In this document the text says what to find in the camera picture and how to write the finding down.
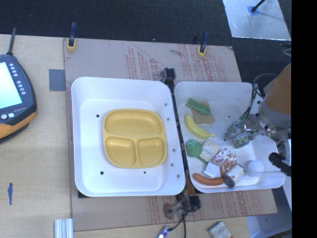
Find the gray tape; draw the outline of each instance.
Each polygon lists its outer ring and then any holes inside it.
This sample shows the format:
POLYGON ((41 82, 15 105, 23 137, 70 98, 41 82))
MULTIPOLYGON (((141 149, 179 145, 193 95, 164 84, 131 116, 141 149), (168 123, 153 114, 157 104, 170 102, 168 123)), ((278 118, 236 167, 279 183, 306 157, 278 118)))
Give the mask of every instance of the gray tape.
POLYGON ((65 91, 65 70, 49 69, 50 91, 65 91))

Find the toy banana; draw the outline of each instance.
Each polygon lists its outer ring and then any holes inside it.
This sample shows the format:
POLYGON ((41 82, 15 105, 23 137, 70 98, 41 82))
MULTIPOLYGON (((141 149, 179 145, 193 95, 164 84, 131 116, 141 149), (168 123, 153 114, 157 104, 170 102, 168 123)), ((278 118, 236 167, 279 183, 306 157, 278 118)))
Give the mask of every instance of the toy banana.
POLYGON ((209 132, 200 128, 189 114, 185 115, 184 121, 185 121, 186 128, 191 133, 193 133, 196 137, 198 138, 215 137, 215 134, 210 134, 209 132))

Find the yellow plate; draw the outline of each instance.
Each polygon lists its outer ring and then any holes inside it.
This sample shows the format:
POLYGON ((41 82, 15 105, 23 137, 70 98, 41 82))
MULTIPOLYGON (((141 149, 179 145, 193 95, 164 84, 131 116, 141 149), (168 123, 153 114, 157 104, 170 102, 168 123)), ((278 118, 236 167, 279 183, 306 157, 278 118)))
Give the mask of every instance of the yellow plate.
POLYGON ((152 168, 164 162, 166 134, 161 118, 142 109, 117 109, 103 120, 104 150, 120 168, 152 168))

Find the small box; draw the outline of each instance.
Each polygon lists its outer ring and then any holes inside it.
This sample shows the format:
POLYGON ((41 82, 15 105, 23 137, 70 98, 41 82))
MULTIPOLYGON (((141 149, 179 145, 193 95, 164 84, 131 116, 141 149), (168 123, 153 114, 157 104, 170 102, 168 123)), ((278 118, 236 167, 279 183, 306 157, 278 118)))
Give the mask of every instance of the small box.
POLYGON ((215 157, 215 155, 219 152, 220 145, 212 140, 211 137, 208 137, 203 143, 203 150, 197 158, 205 164, 208 164, 210 160, 215 157))
POLYGON ((204 170, 204 174, 212 178, 221 177, 234 164, 236 164, 236 162, 236 154, 225 148, 208 162, 204 170))
POLYGON ((212 238, 233 238, 223 221, 219 221, 207 230, 212 238))

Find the toy sausage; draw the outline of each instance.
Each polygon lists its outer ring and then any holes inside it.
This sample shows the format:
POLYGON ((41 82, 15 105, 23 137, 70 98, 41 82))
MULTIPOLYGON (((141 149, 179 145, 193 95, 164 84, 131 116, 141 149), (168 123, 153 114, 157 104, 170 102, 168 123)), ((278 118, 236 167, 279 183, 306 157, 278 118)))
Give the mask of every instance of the toy sausage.
POLYGON ((209 178, 201 175, 200 173, 194 173, 193 178, 204 185, 216 186, 223 184, 223 178, 209 178))

